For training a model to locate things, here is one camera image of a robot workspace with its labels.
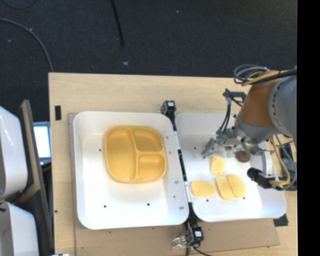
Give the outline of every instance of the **wooden board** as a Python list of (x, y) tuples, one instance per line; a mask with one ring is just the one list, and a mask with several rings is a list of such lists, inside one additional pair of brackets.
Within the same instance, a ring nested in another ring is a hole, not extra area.
[[(170, 244), (171, 239), (183, 232), (182, 226), (93, 231), (79, 224), (73, 207), (69, 113), (158, 112), (165, 100), (175, 101), (177, 114), (225, 113), (227, 104), (222, 94), (226, 88), (233, 92), (249, 89), (234, 84), (231, 78), (50, 73), (55, 253), (78, 256), (106, 255), (106, 252), (108, 255), (133, 256), (185, 254), (171, 250)], [(238, 111), (239, 107), (234, 104), (232, 112)], [(200, 225), (205, 240), (201, 250), (207, 253), (224, 251), (215, 253), (220, 256), (296, 255), (297, 193), (286, 192), (285, 196), (289, 226), (275, 229), (271, 219), (203, 222)]]

